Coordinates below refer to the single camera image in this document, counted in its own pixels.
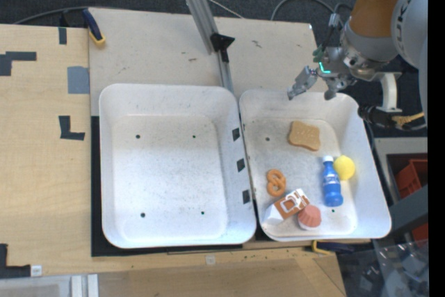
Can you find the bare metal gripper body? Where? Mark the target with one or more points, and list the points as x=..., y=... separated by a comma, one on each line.
x=342, y=63

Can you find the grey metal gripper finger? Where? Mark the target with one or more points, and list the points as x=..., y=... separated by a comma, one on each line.
x=332, y=89
x=301, y=82

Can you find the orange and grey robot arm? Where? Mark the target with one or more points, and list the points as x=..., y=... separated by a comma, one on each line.
x=382, y=17

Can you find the tan bread slice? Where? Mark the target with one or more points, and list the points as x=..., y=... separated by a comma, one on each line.
x=304, y=135

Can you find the white plastic tray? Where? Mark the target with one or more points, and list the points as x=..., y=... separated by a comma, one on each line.
x=306, y=163
x=174, y=167

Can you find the yellow lemon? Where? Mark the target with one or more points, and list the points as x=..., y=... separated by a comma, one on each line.
x=345, y=167

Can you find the blue plastic bottle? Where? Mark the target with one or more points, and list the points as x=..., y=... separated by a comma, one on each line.
x=331, y=184

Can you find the orange pretzel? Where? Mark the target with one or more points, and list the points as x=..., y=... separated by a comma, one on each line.
x=276, y=182

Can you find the orange and white carton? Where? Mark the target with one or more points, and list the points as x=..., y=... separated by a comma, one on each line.
x=285, y=208

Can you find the pink cupcake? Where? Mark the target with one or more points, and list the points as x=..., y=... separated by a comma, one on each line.
x=309, y=217

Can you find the black cylinder on white bracket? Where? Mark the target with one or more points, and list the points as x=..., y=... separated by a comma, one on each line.
x=386, y=104

